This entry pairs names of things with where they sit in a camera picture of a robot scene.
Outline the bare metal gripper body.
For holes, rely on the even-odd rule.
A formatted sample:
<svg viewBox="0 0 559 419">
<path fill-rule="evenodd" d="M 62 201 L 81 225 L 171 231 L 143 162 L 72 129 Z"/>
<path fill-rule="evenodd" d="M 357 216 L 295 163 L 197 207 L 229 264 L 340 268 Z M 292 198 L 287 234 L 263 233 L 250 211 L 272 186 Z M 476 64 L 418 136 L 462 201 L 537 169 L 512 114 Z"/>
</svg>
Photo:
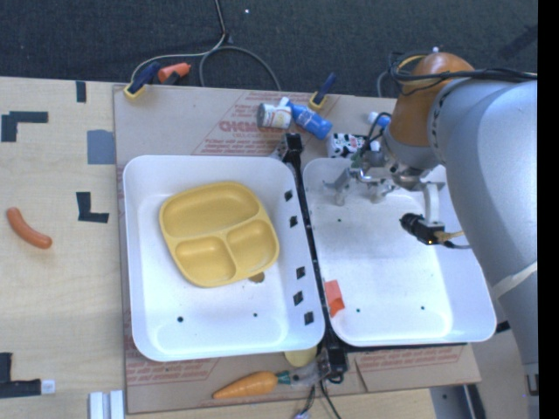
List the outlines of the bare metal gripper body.
<svg viewBox="0 0 559 419">
<path fill-rule="evenodd" d="M 362 182 L 391 181 L 407 190 L 420 190 L 421 179 L 431 172 L 429 148 L 404 148 L 392 151 L 358 151 L 351 156 L 350 168 Z"/>
</svg>

